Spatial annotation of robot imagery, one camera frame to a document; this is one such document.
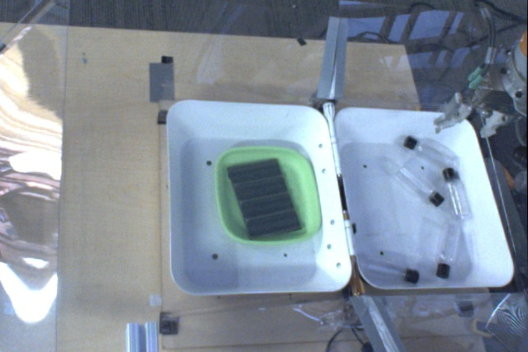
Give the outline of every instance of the white tray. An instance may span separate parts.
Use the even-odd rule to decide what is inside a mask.
[[[467,121],[435,134],[436,113],[405,110],[344,109],[336,132],[360,272],[381,289],[484,288],[507,284],[513,262],[474,128]],[[450,278],[436,272],[436,244],[445,229],[441,211],[422,202],[384,171],[387,157],[403,164],[410,150],[405,136],[433,138],[460,160],[473,218],[464,223],[461,248]],[[424,169],[424,175],[430,169]],[[376,277],[365,264],[385,261],[420,271],[417,285]]]
[[[328,126],[320,113],[305,106],[181,101],[168,113],[167,136],[171,269],[182,290],[331,292],[347,284],[351,262]],[[294,148],[311,161],[323,216],[316,235],[283,246],[249,246],[224,232],[215,160],[243,145]]]

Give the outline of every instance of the glass panel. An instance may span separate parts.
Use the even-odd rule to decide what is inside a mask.
[[[0,34],[0,350],[54,350],[69,0]]]

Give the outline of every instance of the clear acrylic barrier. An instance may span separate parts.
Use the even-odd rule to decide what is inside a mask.
[[[69,0],[0,26],[0,350],[55,350]]]
[[[167,99],[168,103],[200,99],[310,104],[321,72],[328,17],[321,16],[314,23],[315,36],[298,40],[243,35],[247,29],[244,19],[261,12],[262,16],[270,13],[258,7],[220,8],[210,19],[218,25],[211,24],[204,34],[70,30],[64,114],[66,189],[59,231],[58,350],[123,350],[126,323],[157,320],[160,312],[180,317],[179,334],[164,336],[167,341],[163,345],[168,349],[169,344],[213,348],[273,343],[277,348],[284,344],[283,350],[321,350],[332,333],[342,328],[342,321],[357,325],[353,316],[343,311],[349,306],[340,293],[324,298],[297,294],[191,297],[179,292],[167,272],[168,237],[163,232],[168,202],[163,190],[167,177],[165,128],[157,125],[160,106],[149,102],[149,64],[158,63],[163,55],[174,58],[175,96]],[[274,13],[289,19],[291,11]],[[31,100],[26,98],[23,104],[33,105],[32,113],[41,113],[40,118],[49,122],[47,130],[54,130],[46,144],[40,141],[52,152],[60,151],[62,145],[67,15],[64,8],[60,13],[59,9],[50,11],[46,19],[52,21],[34,26],[4,54],[6,59],[16,52],[24,57]],[[340,16],[348,18],[348,43],[344,97],[337,108],[438,110],[453,92],[464,90],[468,75],[486,55],[487,28],[479,11],[431,11],[420,5],[409,10],[343,2]],[[509,47],[518,36],[519,26],[499,26],[497,45]],[[19,68],[19,57],[12,58]],[[501,60],[505,58],[497,55],[497,61]],[[479,119],[474,124],[478,127]],[[39,137],[47,134],[37,132]],[[484,155],[491,157],[488,147],[493,145],[482,146]],[[10,156],[6,152],[5,161],[12,167]],[[493,169],[495,175],[500,171]],[[34,260],[11,265],[5,252],[9,235],[2,232],[0,265],[16,268],[18,279],[26,278],[24,283],[33,291],[43,290],[51,279],[56,280],[57,239],[53,234],[57,233],[61,186],[42,169],[31,174],[35,172],[38,181],[31,182],[30,191],[38,195],[27,196],[23,186],[17,192],[27,198],[17,204],[6,191],[7,206],[3,208],[8,217],[0,216],[4,232],[15,228],[20,239],[39,246],[40,255],[22,257]],[[6,183],[12,183],[6,177]],[[20,221],[13,218],[10,210],[23,209],[39,210],[31,215],[41,222],[38,231],[30,230],[35,226],[29,224],[31,219],[24,217],[24,211],[16,216]],[[44,261],[48,262],[45,268],[35,267],[45,265]],[[19,271],[22,267],[29,269],[28,274]],[[509,289],[522,289],[522,279],[516,279]],[[408,350],[424,350],[431,339],[440,345],[438,350],[483,350],[483,343],[490,340],[481,323],[488,321],[504,295],[423,292],[384,296],[383,301]],[[467,303],[457,308],[460,298],[472,303],[471,317],[467,317],[471,314]],[[2,300],[2,351],[54,350],[54,301],[42,322],[28,325],[21,321],[11,298],[4,295]],[[478,319],[476,332],[472,318]],[[257,337],[241,328],[251,320],[260,327]],[[37,331],[39,327],[44,334]],[[359,345],[351,332],[340,336],[333,347],[342,348],[340,340]],[[365,333],[359,336],[365,340]],[[36,341],[38,348],[31,343]]]

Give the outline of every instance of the black wire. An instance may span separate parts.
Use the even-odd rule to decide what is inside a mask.
[[[510,25],[507,25],[499,30],[495,30],[495,34],[501,34],[503,33],[504,31],[508,31],[508,30],[511,30],[512,28],[515,28],[516,26],[519,26],[521,23],[520,22],[516,22],[515,24],[510,24]],[[470,40],[471,38],[473,38],[474,36],[471,35],[468,31],[464,31],[464,30],[461,30],[460,28],[458,28],[456,30],[457,33],[460,33],[460,34],[464,34],[468,37],[468,40]],[[476,40],[473,40],[471,41],[470,43],[468,43],[468,45],[466,45],[465,47],[473,47],[475,45],[480,45],[480,43],[482,43],[483,41],[485,41],[486,39],[488,38],[488,34],[486,35],[483,35],[481,36],[480,38],[476,39]]]
[[[385,37],[384,35],[380,34],[379,32],[373,32],[373,31],[363,31],[360,34],[351,37],[349,40],[369,40],[369,41],[373,41],[372,39],[366,38],[365,37],[366,35],[373,35],[374,37],[382,40],[385,43],[389,43],[389,44],[395,44],[396,43],[395,41],[389,40],[387,37]]]
[[[343,330],[345,330],[346,327],[343,327],[342,329],[339,329],[338,331],[336,331],[333,336],[330,338],[330,340],[328,341],[327,343],[327,347],[326,349],[324,350],[324,352],[330,352],[330,348],[332,347],[332,343],[333,341],[335,341],[335,339],[341,334],[341,332]],[[354,327],[350,327],[350,329],[352,330],[352,333],[354,333],[354,336],[356,337],[357,341],[361,343],[361,346],[364,346],[365,345],[365,342],[363,340],[361,340],[361,338],[357,335],[357,332],[356,332],[356,329]]]
[[[431,5],[428,2],[415,2],[409,5],[409,8],[407,9],[407,13],[411,13],[414,8],[419,7],[419,6],[425,6],[425,7],[428,7],[429,9],[437,9],[435,6]]]
[[[451,54],[455,54],[455,51],[451,47],[447,47],[446,45],[443,45],[442,43],[423,43],[423,44],[417,45],[416,51],[418,53],[421,53],[423,50],[429,50],[431,47],[440,47],[441,49],[446,50]]]
[[[345,329],[344,329],[344,328],[339,329],[338,331],[336,331],[336,332],[333,334],[333,336],[332,336],[332,337],[330,338],[330,340],[328,341],[328,343],[327,343],[327,347],[326,347],[326,349],[324,350],[324,352],[330,352],[330,347],[332,346],[332,342],[335,341],[336,337],[338,337],[338,336],[341,334],[341,332],[342,332],[343,330],[345,330]]]
[[[354,327],[351,327],[350,329],[352,330],[352,333],[354,333],[357,341],[361,343],[361,346],[365,345],[365,342],[357,335],[356,329]]]
[[[486,22],[486,26],[488,28],[488,51],[486,52],[486,56],[488,56],[488,53],[492,51],[492,49],[495,49],[495,22],[493,20],[493,15],[489,12],[489,8],[483,8],[482,13],[483,19]],[[490,66],[491,64],[488,61],[480,65],[482,68],[480,75],[482,77],[488,73]]]
[[[501,9],[500,7],[496,6],[495,3],[490,2],[489,0],[473,0],[473,4],[475,6],[478,6],[480,3],[483,3],[485,5],[488,5],[492,8],[492,10],[498,14],[500,17],[504,17],[506,19],[509,19],[511,21],[515,22],[525,22],[526,19],[522,18],[521,16],[516,15],[515,13],[511,13],[508,11],[505,11],[504,9]]]

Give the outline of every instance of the lime green container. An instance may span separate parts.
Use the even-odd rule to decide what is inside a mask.
[[[248,236],[227,169],[239,164],[273,158],[279,162],[301,229],[251,239]],[[253,245],[298,242],[312,237],[321,227],[321,206],[314,170],[310,162],[294,149],[271,146],[231,148],[216,162],[214,178],[220,221],[226,233],[237,242]]]

